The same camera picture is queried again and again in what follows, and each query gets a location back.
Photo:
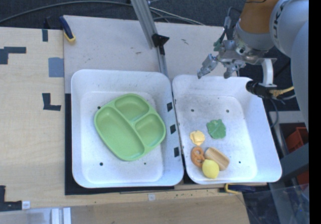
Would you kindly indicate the tan toy bread bun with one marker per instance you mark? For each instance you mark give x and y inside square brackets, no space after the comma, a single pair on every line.
[218,157]

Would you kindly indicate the yellow toy lemon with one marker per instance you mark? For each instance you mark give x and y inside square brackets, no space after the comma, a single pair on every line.
[210,169]

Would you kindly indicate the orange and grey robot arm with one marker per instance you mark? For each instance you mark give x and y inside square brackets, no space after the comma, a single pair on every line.
[288,17]

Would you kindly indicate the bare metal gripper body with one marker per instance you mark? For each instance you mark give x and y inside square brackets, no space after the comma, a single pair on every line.
[235,53]

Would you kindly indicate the white plastic tray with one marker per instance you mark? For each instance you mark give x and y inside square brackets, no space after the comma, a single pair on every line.
[120,80]
[213,92]

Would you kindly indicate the pale wood board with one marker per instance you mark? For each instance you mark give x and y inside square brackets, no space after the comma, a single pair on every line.
[113,44]

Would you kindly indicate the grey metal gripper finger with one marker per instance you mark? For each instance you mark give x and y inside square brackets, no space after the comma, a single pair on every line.
[230,68]
[207,64]

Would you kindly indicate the black cylinder on white bracket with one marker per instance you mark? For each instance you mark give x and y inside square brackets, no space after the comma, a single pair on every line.
[267,72]

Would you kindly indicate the green divided plate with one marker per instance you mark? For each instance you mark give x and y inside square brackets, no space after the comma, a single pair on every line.
[125,130]

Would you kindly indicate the brown toy pretzel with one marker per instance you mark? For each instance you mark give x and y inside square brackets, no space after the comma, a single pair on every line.
[196,159]

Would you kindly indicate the yellow toy cheese piece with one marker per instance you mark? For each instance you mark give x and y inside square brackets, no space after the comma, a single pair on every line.
[197,137]

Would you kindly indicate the green toy lettuce leaf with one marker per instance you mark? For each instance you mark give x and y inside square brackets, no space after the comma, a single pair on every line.
[216,129]

